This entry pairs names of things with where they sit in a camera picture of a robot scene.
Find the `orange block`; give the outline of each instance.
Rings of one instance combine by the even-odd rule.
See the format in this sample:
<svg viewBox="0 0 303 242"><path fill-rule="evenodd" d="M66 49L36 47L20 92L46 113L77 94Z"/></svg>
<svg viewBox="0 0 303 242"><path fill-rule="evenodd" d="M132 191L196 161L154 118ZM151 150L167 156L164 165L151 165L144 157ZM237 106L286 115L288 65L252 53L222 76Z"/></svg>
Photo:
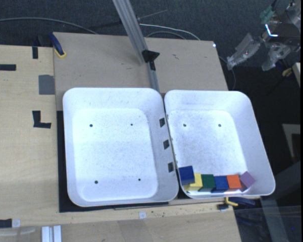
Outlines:
<svg viewBox="0 0 303 242"><path fill-rule="evenodd" d="M228 175L227 179L228 179L228 184L229 184L228 191L236 191L241 188L239 175Z"/></svg>

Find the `wooden block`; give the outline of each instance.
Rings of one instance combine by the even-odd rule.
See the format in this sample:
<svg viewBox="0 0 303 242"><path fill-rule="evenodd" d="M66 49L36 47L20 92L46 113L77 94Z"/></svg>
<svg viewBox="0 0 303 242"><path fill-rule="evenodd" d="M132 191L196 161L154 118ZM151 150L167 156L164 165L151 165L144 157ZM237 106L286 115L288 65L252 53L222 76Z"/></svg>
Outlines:
<svg viewBox="0 0 303 242"><path fill-rule="evenodd" d="M189 185L185 185L184 189L187 191L198 191L202 188L202 177L200 173L194 173L195 182Z"/></svg>
<svg viewBox="0 0 303 242"><path fill-rule="evenodd" d="M239 179L239 175L227 175L229 191L236 191L241 189L241 182Z"/></svg>
<svg viewBox="0 0 303 242"><path fill-rule="evenodd" d="M211 193L223 193L229 189L227 176L215 176L214 182L216 183L216 188L211 191Z"/></svg>
<svg viewBox="0 0 303 242"><path fill-rule="evenodd" d="M214 181L214 176L211 174L202 174L202 187L199 192L211 192L214 188L216 188L216 183Z"/></svg>
<svg viewBox="0 0 303 242"><path fill-rule="evenodd" d="M248 171L246 171L244 174L242 174L240 177L241 182L241 191L246 191L249 189L254 183L255 179L252 177L252 175L249 174Z"/></svg>
<svg viewBox="0 0 303 242"><path fill-rule="evenodd" d="M178 169L182 186L195 183L194 171L192 166L180 167Z"/></svg>

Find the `white plastic tray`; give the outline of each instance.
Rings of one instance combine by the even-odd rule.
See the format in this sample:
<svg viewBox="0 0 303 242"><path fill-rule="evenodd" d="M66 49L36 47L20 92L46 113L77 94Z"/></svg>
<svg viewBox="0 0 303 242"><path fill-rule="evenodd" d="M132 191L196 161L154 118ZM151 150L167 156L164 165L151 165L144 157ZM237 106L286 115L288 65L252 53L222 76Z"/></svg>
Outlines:
<svg viewBox="0 0 303 242"><path fill-rule="evenodd" d="M213 175L243 174L256 182L245 192L185 193L194 199L225 196L263 196L275 190L249 98L234 91L172 90L165 110L178 167Z"/></svg>
<svg viewBox="0 0 303 242"><path fill-rule="evenodd" d="M161 95L73 88L63 97L67 189L82 207L165 202L178 193Z"/></svg>

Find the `metal rod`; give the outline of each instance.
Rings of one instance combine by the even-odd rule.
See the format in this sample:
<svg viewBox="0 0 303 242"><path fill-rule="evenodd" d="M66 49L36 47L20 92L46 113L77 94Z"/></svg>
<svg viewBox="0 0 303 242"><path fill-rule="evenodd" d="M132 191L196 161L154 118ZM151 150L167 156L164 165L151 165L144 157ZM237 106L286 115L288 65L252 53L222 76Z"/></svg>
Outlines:
<svg viewBox="0 0 303 242"><path fill-rule="evenodd" d="M130 0L112 0L123 26L126 29L127 35L131 41L131 44L138 56L139 62L144 63L142 52L148 50L145 38L142 34L138 20L131 6ZM156 72L150 68L149 63L146 63L146 67L149 74L150 85L153 89L159 91Z"/></svg>

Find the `purple block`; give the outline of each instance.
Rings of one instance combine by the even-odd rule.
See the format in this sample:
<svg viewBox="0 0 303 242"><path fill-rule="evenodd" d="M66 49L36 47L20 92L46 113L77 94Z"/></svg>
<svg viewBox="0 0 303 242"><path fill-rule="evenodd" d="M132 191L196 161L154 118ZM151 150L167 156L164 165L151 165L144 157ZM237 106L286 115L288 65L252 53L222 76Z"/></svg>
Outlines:
<svg viewBox="0 0 303 242"><path fill-rule="evenodd" d="M249 174L248 171L242 174L239 178L242 185L240 190L242 192L250 188L255 183L255 179Z"/></svg>

